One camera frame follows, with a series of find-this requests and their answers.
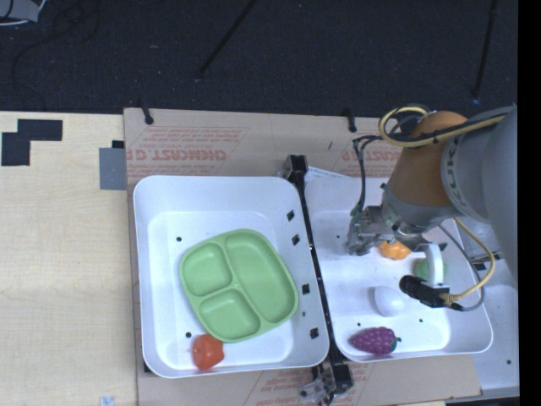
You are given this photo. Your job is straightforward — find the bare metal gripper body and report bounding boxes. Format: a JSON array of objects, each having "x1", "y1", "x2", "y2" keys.
[{"x1": 346, "y1": 205, "x2": 401, "y2": 257}]

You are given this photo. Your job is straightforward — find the orange toy pepper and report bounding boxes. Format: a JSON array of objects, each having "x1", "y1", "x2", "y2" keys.
[{"x1": 377, "y1": 239, "x2": 413, "y2": 262}]

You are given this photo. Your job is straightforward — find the white plastic tray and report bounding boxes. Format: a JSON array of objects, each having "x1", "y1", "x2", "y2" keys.
[
  {"x1": 132, "y1": 174, "x2": 331, "y2": 380},
  {"x1": 303, "y1": 175, "x2": 495, "y2": 364}
]

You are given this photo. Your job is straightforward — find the thin black rod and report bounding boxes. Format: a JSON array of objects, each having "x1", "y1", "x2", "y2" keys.
[{"x1": 292, "y1": 171, "x2": 346, "y2": 395}]

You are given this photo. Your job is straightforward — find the green toy vegetable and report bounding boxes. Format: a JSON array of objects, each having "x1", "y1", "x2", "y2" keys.
[{"x1": 413, "y1": 258, "x2": 450, "y2": 282}]

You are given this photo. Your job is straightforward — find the white toy egg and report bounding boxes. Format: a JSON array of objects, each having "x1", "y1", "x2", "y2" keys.
[{"x1": 373, "y1": 285, "x2": 407, "y2": 318}]

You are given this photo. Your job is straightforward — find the purple toy grapes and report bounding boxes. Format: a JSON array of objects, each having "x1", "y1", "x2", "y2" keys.
[{"x1": 347, "y1": 326, "x2": 402, "y2": 357}]

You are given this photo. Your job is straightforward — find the brown cardboard board, red print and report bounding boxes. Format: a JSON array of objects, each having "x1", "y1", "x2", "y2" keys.
[{"x1": 122, "y1": 107, "x2": 484, "y2": 406}]

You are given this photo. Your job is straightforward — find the green divided plate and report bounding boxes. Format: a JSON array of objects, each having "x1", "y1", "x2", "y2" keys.
[{"x1": 178, "y1": 228, "x2": 300, "y2": 344}]

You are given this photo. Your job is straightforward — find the black cylinder on white bracket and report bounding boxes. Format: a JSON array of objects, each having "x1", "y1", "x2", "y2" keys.
[{"x1": 398, "y1": 242, "x2": 451, "y2": 310}]

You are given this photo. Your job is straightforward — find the black block with thin wires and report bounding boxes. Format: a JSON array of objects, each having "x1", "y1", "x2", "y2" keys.
[
  {"x1": 283, "y1": 154, "x2": 309, "y2": 182},
  {"x1": 331, "y1": 362, "x2": 352, "y2": 396}
]

